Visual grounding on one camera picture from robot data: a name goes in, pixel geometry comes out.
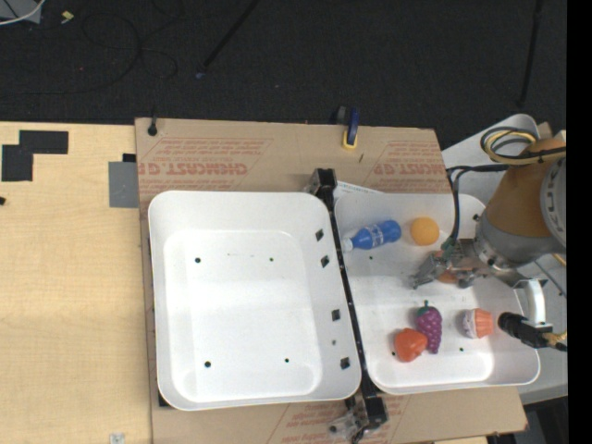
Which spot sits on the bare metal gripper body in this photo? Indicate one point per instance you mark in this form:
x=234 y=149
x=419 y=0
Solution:
x=467 y=257

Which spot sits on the orange and pink toy cupcake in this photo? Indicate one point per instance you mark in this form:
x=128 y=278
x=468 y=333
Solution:
x=476 y=324

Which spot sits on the black cylinder on white bracket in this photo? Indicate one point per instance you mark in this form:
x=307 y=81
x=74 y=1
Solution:
x=535 y=303

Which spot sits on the thin black rod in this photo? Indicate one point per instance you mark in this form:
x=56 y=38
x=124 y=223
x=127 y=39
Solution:
x=348 y=285

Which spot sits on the blue plastic bottle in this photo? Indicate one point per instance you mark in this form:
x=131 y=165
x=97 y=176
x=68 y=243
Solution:
x=375 y=235

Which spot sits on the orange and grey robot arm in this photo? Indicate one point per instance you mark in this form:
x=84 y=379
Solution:
x=518 y=201

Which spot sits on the purple toy grapes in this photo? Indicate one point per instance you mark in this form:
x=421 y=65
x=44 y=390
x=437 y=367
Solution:
x=430 y=326

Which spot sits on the small orange toy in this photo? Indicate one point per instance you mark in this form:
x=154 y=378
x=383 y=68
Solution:
x=447 y=277

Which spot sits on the white plastic tray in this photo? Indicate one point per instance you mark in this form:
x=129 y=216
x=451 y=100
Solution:
x=416 y=377
x=245 y=303

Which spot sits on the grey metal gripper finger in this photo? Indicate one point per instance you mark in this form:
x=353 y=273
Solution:
x=426 y=271
x=467 y=279

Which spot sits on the brown cardboard board red print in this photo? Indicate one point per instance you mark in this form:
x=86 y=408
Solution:
x=259 y=164

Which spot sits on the orange ball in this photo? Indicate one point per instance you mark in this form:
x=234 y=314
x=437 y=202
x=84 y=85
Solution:
x=424 y=231

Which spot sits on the orange toy pepper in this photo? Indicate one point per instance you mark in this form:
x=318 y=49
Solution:
x=409 y=345

